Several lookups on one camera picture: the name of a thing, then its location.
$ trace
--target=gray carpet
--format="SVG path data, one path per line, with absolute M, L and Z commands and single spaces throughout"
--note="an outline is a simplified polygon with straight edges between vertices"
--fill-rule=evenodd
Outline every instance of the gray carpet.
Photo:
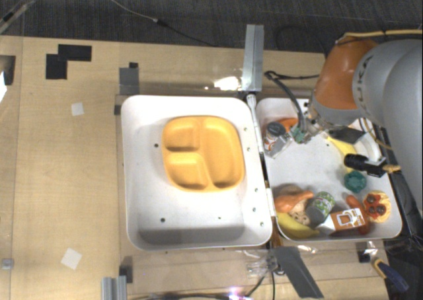
M 0 0 L 0 15 L 17 1 Z M 327 52 L 334 39 L 347 30 L 417 28 L 422 22 L 422 0 L 116 1 L 197 39 L 229 48 L 243 48 L 248 23 L 264 25 L 268 50 Z M 109 0 L 36 0 L 7 34 L 204 45 L 125 12 Z M 391 250 L 390 262 L 411 285 L 401 299 L 422 299 L 422 252 L 415 248 Z M 394 299 L 395 290 L 388 289 Z

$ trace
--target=yellow divided tray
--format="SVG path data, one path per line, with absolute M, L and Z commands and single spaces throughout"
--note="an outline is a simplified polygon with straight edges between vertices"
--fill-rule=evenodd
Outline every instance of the yellow divided tray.
M 234 188 L 245 175 L 237 130 L 223 118 L 172 119 L 163 130 L 162 153 L 168 179 L 185 191 Z

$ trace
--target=toy banana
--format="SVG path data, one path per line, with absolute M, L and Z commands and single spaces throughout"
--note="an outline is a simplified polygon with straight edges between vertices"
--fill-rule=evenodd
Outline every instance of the toy banana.
M 356 149 L 354 148 L 353 145 L 349 144 L 349 143 L 345 143 L 343 141 L 340 140 L 336 140 L 333 139 L 331 137 L 328 137 L 328 140 L 340 151 L 341 155 L 342 155 L 342 164 L 344 162 L 344 158 L 347 154 L 357 154 Z M 351 169 L 350 167 L 344 166 L 346 169 L 347 173 L 350 173 L 353 171 L 353 169 Z
M 278 223 L 281 230 L 290 238 L 306 239 L 319 234 L 318 230 L 311 229 L 308 226 L 296 222 L 287 213 L 277 213 Z

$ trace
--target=white sink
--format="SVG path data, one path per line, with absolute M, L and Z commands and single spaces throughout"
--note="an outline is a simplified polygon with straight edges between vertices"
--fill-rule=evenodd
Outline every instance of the white sink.
M 264 178 L 248 106 L 236 98 L 132 96 L 122 105 L 126 225 L 144 250 L 258 246 L 272 233 Z M 221 192 L 174 187 L 163 166 L 161 136 L 181 116 L 230 121 L 243 150 L 245 177 Z

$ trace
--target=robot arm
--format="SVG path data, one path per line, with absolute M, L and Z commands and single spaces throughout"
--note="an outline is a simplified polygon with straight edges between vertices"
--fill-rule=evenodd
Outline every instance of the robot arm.
M 422 209 L 422 41 L 377 45 L 345 38 L 335 45 L 310 99 L 298 143 L 368 118 L 386 128 L 404 177 Z

